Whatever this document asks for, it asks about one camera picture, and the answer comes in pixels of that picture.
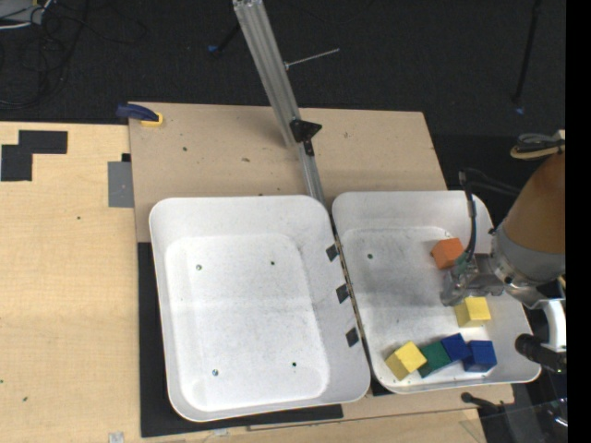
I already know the blue cube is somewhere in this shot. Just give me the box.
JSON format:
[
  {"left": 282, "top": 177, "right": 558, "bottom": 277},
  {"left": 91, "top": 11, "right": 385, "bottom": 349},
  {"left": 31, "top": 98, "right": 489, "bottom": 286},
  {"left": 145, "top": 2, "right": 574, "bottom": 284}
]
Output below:
[
  {"left": 440, "top": 332, "right": 474, "bottom": 364},
  {"left": 462, "top": 339, "right": 499, "bottom": 374}
]

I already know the black cylinder on white bracket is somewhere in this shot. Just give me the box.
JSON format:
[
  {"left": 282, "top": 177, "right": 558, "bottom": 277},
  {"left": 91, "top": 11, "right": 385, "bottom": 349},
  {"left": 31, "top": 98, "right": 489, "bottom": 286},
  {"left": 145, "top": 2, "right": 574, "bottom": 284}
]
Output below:
[{"left": 514, "top": 293, "right": 567, "bottom": 377}]

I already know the yellow cube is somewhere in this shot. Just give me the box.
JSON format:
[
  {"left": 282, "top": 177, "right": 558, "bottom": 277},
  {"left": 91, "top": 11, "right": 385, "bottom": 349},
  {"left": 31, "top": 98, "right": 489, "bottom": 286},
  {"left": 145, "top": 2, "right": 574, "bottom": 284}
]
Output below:
[
  {"left": 453, "top": 295, "right": 493, "bottom": 329},
  {"left": 384, "top": 341, "right": 428, "bottom": 381}
]

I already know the white plastic tray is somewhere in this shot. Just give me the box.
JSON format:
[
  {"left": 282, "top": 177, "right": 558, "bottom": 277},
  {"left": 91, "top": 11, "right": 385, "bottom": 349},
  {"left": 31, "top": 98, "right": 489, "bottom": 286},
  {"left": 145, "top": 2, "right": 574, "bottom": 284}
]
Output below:
[
  {"left": 331, "top": 189, "right": 543, "bottom": 395},
  {"left": 148, "top": 194, "right": 372, "bottom": 423}
]

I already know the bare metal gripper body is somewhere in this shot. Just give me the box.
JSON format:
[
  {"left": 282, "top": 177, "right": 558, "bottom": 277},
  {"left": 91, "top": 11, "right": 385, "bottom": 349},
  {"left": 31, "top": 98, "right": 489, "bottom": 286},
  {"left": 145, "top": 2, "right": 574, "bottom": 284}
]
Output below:
[{"left": 454, "top": 252, "right": 567, "bottom": 311}]

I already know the orange cube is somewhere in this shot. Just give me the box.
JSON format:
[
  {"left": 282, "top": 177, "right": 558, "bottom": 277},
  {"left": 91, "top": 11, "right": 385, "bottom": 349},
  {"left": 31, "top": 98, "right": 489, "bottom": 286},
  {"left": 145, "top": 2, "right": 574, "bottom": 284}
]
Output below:
[{"left": 430, "top": 236, "right": 465, "bottom": 271}]

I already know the green cube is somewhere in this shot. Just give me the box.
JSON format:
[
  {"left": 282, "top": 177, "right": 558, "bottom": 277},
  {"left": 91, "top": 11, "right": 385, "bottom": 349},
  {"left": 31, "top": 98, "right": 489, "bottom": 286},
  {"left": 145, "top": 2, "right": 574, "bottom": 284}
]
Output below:
[{"left": 416, "top": 341, "right": 452, "bottom": 379}]

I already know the pale wood board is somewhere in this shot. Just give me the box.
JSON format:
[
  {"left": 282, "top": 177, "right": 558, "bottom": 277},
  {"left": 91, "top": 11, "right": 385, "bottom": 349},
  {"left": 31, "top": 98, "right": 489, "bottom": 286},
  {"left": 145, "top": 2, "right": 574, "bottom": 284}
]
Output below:
[{"left": 127, "top": 102, "right": 518, "bottom": 438}]

